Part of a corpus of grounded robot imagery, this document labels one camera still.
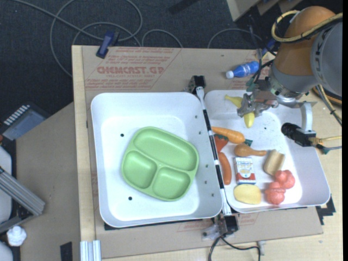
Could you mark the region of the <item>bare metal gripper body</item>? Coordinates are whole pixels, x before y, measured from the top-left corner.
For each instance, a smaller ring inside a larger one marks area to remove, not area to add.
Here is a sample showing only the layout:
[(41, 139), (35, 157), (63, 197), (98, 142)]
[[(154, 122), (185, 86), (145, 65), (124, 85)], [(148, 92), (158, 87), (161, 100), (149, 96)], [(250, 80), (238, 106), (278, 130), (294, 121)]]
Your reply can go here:
[(302, 93), (291, 91), (276, 80), (259, 80), (251, 93), (250, 106), (255, 110), (267, 110), (284, 105), (293, 108)]

